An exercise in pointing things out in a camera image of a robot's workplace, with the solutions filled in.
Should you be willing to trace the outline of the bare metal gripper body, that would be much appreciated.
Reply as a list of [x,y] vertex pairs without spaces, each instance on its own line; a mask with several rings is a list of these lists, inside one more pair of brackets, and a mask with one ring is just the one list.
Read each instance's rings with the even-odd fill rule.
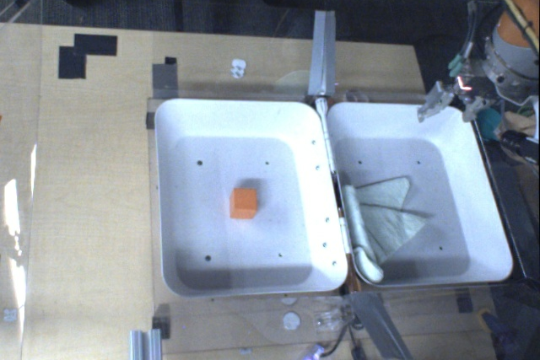
[[454,88],[460,95],[505,99],[514,105],[524,105],[535,95],[535,76],[517,72],[494,57],[467,59],[456,75]]

